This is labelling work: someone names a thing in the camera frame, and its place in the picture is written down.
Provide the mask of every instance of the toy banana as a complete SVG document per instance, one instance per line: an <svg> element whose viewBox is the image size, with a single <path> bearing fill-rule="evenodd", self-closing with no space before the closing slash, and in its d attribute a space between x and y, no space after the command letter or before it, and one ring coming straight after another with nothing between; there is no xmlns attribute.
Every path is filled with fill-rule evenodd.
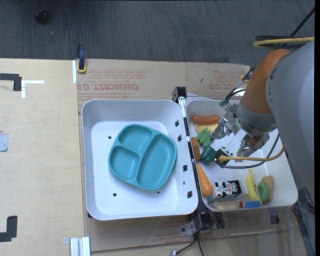
<svg viewBox="0 0 320 256"><path fill-rule="evenodd" d="M254 181L254 177L252 176L252 169L249 169L249 173L246 176L244 182L248 190L248 197L253 200L259 200L260 205L262 205L263 202L256 192L255 181Z"/></svg>

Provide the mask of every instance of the yellow cable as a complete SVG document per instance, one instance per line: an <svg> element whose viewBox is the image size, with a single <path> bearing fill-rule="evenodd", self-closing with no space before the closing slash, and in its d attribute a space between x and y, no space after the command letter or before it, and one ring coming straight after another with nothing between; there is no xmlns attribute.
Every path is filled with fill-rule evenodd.
<svg viewBox="0 0 320 256"><path fill-rule="evenodd" d="M262 40L253 43L253 46L265 47L263 45L269 44L289 44L289 43L307 43L312 40L315 40L315 37L299 37L299 38L283 38L283 39L270 39Z"/></svg>
<svg viewBox="0 0 320 256"><path fill-rule="evenodd" d="M226 156L226 155L221 155L219 157L219 161L221 163L224 163L225 161L228 161L228 160L251 160L251 161L271 161L271 160L274 160L278 157L281 156L281 154L285 151L285 147L283 146L281 151L276 154L275 156L273 157L268 157L268 158L258 158L258 157L246 157L246 156Z"/></svg>

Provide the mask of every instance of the sausage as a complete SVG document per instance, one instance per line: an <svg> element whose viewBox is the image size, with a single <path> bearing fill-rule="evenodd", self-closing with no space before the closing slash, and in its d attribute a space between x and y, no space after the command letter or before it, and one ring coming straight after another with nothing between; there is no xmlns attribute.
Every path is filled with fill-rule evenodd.
<svg viewBox="0 0 320 256"><path fill-rule="evenodd" d="M220 120L220 116L212 115L212 116L199 116L193 115L192 121L198 125L212 125L218 123Z"/></svg>

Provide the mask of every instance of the white tape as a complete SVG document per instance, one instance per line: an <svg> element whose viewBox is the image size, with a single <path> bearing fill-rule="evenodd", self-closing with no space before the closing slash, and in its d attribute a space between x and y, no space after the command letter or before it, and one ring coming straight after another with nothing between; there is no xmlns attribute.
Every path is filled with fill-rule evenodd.
<svg viewBox="0 0 320 256"><path fill-rule="evenodd" d="M73 75L73 83L77 83L77 63L76 60L72 61L72 75Z"/></svg>
<svg viewBox="0 0 320 256"><path fill-rule="evenodd" d="M26 98L26 84L44 84L44 80L22 80L21 81L21 98Z"/></svg>

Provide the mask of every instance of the wooden surface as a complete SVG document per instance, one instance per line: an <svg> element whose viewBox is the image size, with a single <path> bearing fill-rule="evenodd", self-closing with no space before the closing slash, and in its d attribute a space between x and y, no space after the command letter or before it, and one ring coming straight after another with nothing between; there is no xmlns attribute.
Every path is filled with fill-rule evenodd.
<svg viewBox="0 0 320 256"><path fill-rule="evenodd" d="M0 59L0 73L44 81L27 84L26 98L22 99L21 92L12 91L12 82L0 80L0 130L9 134L8 150L0 152L0 233L6 231L8 216L18 217L17 237L0 242L0 255L68 256L69 244L64 244L63 239L85 235L77 86L73 83L72 61ZM187 244L117 249L92 255L167 256L171 249ZM307 255L296 222L287 231L206 240L201 241L201 246L205 256ZM198 244L181 255L201 255Z"/></svg>

